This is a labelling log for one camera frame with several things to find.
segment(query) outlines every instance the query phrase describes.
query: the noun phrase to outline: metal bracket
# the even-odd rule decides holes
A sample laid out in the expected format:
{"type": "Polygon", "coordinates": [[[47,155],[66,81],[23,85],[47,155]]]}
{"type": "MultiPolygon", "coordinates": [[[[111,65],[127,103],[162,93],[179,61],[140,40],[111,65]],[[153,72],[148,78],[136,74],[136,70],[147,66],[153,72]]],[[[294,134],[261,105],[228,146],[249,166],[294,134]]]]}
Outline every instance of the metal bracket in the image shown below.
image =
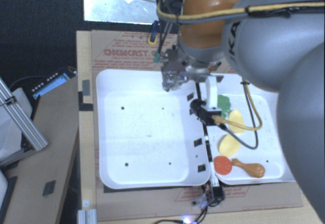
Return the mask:
{"type": "Polygon", "coordinates": [[[206,81],[207,88],[207,108],[216,110],[218,106],[218,88],[215,76],[208,76],[206,81]]]}
{"type": "Polygon", "coordinates": [[[18,125],[24,136],[36,151],[42,150],[48,145],[46,139],[36,129],[32,120],[25,114],[21,106],[13,97],[11,91],[6,86],[2,78],[0,78],[0,102],[7,104],[4,106],[7,113],[18,125]]]}
{"type": "Polygon", "coordinates": [[[78,210],[78,224],[97,224],[97,210],[78,210]]]}

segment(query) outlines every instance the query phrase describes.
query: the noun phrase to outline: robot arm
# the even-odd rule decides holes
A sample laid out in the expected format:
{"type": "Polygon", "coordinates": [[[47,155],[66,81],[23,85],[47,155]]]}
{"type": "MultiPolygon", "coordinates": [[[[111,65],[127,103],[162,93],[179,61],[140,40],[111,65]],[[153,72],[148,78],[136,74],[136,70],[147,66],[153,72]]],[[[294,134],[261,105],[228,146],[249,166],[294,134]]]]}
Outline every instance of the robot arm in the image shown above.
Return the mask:
{"type": "Polygon", "coordinates": [[[157,13],[181,24],[178,45],[161,56],[165,90],[205,82],[225,56],[252,84],[279,92],[283,153],[325,221],[323,1],[183,0],[182,16],[165,15],[161,2],[157,13]]]}

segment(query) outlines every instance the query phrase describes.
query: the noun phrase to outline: white plastic tray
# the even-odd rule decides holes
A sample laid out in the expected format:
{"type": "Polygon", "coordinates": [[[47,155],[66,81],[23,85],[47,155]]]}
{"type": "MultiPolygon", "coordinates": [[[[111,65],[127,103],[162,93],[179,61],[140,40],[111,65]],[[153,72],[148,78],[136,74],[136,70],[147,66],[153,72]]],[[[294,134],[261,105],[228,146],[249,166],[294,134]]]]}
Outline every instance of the white plastic tray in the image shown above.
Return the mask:
{"type": "MultiPolygon", "coordinates": [[[[224,74],[223,80],[218,83],[218,94],[230,98],[231,110],[239,110],[245,122],[245,125],[252,126],[251,117],[247,107],[243,85],[240,84],[241,77],[236,74],[224,74]]],[[[249,90],[252,99],[260,114],[263,127],[258,133],[259,146],[256,150],[250,150],[243,145],[230,157],[239,159],[243,163],[260,163],[265,167],[265,175],[262,178],[250,177],[244,170],[239,167],[233,167],[228,175],[217,174],[220,181],[229,185],[269,183],[269,182],[288,182],[295,181],[293,175],[286,163],[277,134],[276,126],[276,104],[277,93],[266,92],[250,84],[249,90]]],[[[201,87],[204,98],[205,87],[201,87]]],[[[218,127],[209,126],[208,135],[211,145],[211,153],[215,158],[220,155],[218,145],[222,137],[227,134],[218,127]]],[[[255,145],[255,135],[253,131],[245,131],[238,136],[247,144],[255,145]]]]}
{"type": "Polygon", "coordinates": [[[100,176],[115,189],[193,186],[210,168],[193,82],[165,92],[161,72],[105,70],[96,79],[100,176]]]}

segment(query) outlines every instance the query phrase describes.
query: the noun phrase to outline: yellow object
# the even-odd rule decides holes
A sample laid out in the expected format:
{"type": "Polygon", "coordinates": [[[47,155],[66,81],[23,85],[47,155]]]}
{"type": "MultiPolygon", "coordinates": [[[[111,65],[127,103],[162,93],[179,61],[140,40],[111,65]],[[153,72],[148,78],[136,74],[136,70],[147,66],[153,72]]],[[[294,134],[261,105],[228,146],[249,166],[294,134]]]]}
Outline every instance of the yellow object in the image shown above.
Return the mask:
{"type": "Polygon", "coordinates": [[[245,13],[255,13],[255,12],[266,12],[266,11],[276,11],[281,10],[283,8],[295,8],[295,7],[323,7],[325,3],[322,1],[317,2],[295,2],[295,3],[288,3],[288,4],[270,4],[270,5],[260,5],[260,6],[250,6],[247,8],[232,8],[214,12],[208,12],[204,14],[198,15],[179,15],[176,16],[174,14],[164,13],[161,8],[160,4],[157,5],[157,14],[160,17],[167,18],[167,19],[177,19],[178,21],[191,21],[197,19],[204,19],[210,17],[218,17],[224,15],[234,15],[234,14],[245,14],[245,13]]]}
{"type": "Polygon", "coordinates": [[[238,151],[240,146],[241,144],[231,135],[225,135],[219,145],[219,153],[230,157],[238,151]]]}
{"type": "Polygon", "coordinates": [[[262,178],[265,174],[265,168],[261,164],[244,164],[238,159],[233,159],[233,166],[244,169],[250,176],[262,178]]]}
{"type": "Polygon", "coordinates": [[[149,37],[148,37],[148,44],[149,44],[149,45],[156,45],[158,36],[156,36],[156,37],[154,38],[154,41],[151,42],[151,41],[150,41],[150,39],[151,39],[151,35],[152,35],[152,34],[150,34],[149,37]]]}
{"type": "MultiPolygon", "coordinates": [[[[232,122],[235,122],[237,124],[244,125],[244,119],[243,119],[242,113],[240,113],[238,110],[232,110],[229,113],[228,120],[232,121],[232,122]]],[[[234,133],[243,133],[243,132],[245,132],[244,129],[242,129],[240,127],[237,127],[237,126],[234,126],[234,125],[231,125],[231,124],[229,125],[229,129],[234,133]]]]}
{"type": "Polygon", "coordinates": [[[250,95],[249,88],[248,88],[247,84],[245,84],[245,88],[246,88],[246,91],[247,91],[247,95],[248,95],[249,102],[250,102],[250,104],[251,104],[251,106],[252,106],[252,109],[253,109],[253,111],[254,111],[254,113],[255,113],[257,119],[258,119],[259,126],[257,126],[257,127],[245,126],[245,125],[243,125],[243,124],[238,124],[238,123],[236,123],[236,122],[232,122],[232,121],[230,121],[230,120],[226,120],[226,119],[224,119],[224,118],[221,117],[221,116],[212,116],[211,118],[214,120],[214,122],[215,122],[216,124],[228,124],[228,125],[234,125],[234,126],[236,126],[236,127],[239,127],[239,128],[242,128],[242,129],[246,129],[246,130],[252,130],[252,131],[256,131],[256,130],[259,130],[259,129],[262,128],[262,126],[263,126],[263,122],[262,122],[261,117],[259,116],[259,114],[258,114],[258,112],[257,112],[257,110],[256,110],[256,107],[255,107],[254,102],[253,102],[253,99],[252,99],[252,97],[251,97],[251,95],[250,95]]]}

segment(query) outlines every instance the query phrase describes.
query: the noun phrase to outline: wire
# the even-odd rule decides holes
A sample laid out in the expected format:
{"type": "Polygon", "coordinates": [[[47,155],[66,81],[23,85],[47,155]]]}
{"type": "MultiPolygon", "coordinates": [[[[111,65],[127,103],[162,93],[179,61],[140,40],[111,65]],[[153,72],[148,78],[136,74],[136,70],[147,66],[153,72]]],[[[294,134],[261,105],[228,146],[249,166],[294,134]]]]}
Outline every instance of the wire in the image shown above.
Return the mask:
{"type": "Polygon", "coordinates": [[[178,219],[161,219],[161,220],[158,220],[157,222],[155,222],[154,224],[158,224],[158,223],[162,223],[162,222],[172,222],[172,223],[183,224],[183,221],[178,220],[178,219]]]}
{"type": "Polygon", "coordinates": [[[68,66],[68,70],[71,72],[71,73],[74,73],[75,71],[77,71],[77,69],[75,67],[72,67],[72,66],[68,66]]]}
{"type": "Polygon", "coordinates": [[[12,84],[10,85],[9,89],[12,90],[12,87],[13,87],[14,85],[16,85],[16,84],[17,84],[18,82],[20,82],[20,81],[27,80],[27,79],[33,79],[33,78],[44,78],[44,77],[45,77],[44,75],[34,75],[34,76],[27,76],[27,77],[20,78],[20,79],[14,81],[14,83],[12,83],[12,84]]]}
{"type": "Polygon", "coordinates": [[[257,135],[255,135],[255,146],[250,146],[246,144],[243,140],[241,140],[238,136],[236,136],[232,131],[230,131],[224,124],[218,124],[217,126],[222,130],[226,131],[228,134],[230,134],[233,138],[235,138],[239,143],[241,143],[243,146],[247,147],[248,149],[255,150],[258,148],[257,135]]]}
{"type": "Polygon", "coordinates": [[[165,1],[167,0],[160,0],[157,5],[158,17],[168,22],[180,23],[180,24],[193,24],[193,23],[224,20],[224,19],[239,18],[239,17],[244,18],[253,13],[266,12],[267,14],[267,12],[273,12],[282,9],[288,9],[287,12],[290,12],[292,11],[290,10],[292,8],[295,8],[295,10],[297,11],[299,10],[299,8],[306,8],[306,7],[314,8],[314,9],[321,8],[321,10],[323,10],[325,7],[324,1],[311,1],[311,2],[296,2],[296,3],[250,6],[246,8],[233,8],[233,9],[226,9],[226,10],[220,10],[220,11],[197,14],[197,15],[175,15],[175,14],[167,13],[166,7],[164,6],[165,1]]]}
{"type": "Polygon", "coordinates": [[[245,125],[242,125],[242,124],[238,124],[236,122],[233,122],[233,121],[226,120],[225,118],[223,118],[221,116],[216,116],[216,115],[212,116],[211,118],[214,120],[214,122],[216,124],[229,124],[229,125],[233,125],[233,126],[239,127],[241,129],[256,131],[256,130],[259,130],[259,129],[262,128],[263,122],[262,122],[261,117],[259,116],[259,114],[258,114],[258,112],[256,110],[256,107],[254,105],[253,99],[252,99],[252,97],[250,95],[250,92],[249,92],[249,89],[248,89],[248,82],[247,81],[244,81],[243,84],[244,84],[244,88],[246,88],[249,102],[250,102],[250,104],[251,104],[251,106],[253,108],[253,111],[254,111],[257,119],[258,119],[259,126],[253,126],[253,127],[251,127],[251,126],[245,126],[245,125]]]}
{"type": "Polygon", "coordinates": [[[209,204],[209,207],[217,207],[218,205],[220,204],[220,201],[218,201],[218,202],[211,202],[210,204],[209,204]]]}
{"type": "Polygon", "coordinates": [[[205,216],[207,215],[207,213],[208,213],[208,206],[206,206],[206,207],[201,211],[201,213],[200,213],[199,216],[194,220],[194,222],[196,222],[196,223],[201,223],[201,222],[204,220],[204,218],[205,218],[205,216]]]}
{"type": "Polygon", "coordinates": [[[163,36],[163,21],[161,21],[161,23],[160,23],[160,33],[159,33],[159,45],[158,45],[157,53],[161,53],[161,50],[163,48],[166,37],[170,33],[172,27],[173,27],[173,24],[167,22],[167,24],[165,26],[165,33],[164,33],[164,36],[163,36]]]}
{"type": "MultiPolygon", "coordinates": [[[[247,106],[248,106],[248,109],[249,109],[249,114],[250,114],[250,118],[252,120],[252,124],[254,127],[256,127],[255,125],[255,120],[254,120],[254,116],[253,116],[253,112],[252,112],[252,109],[251,109],[251,105],[253,106],[253,104],[251,104],[250,102],[250,94],[247,92],[248,90],[248,87],[247,85],[249,84],[247,81],[245,81],[244,79],[242,79],[243,82],[243,88],[244,88],[244,93],[245,93],[245,98],[246,98],[246,102],[247,102],[247,106]]],[[[250,146],[248,144],[246,144],[243,140],[241,140],[238,136],[236,136],[232,131],[230,131],[224,124],[217,124],[217,126],[219,128],[221,128],[222,130],[226,131],[228,134],[230,134],[232,137],[234,137],[239,143],[241,143],[243,146],[247,147],[248,149],[251,149],[251,150],[255,150],[258,148],[258,135],[257,135],[257,131],[255,130],[254,133],[255,133],[255,146],[250,146]]]]}

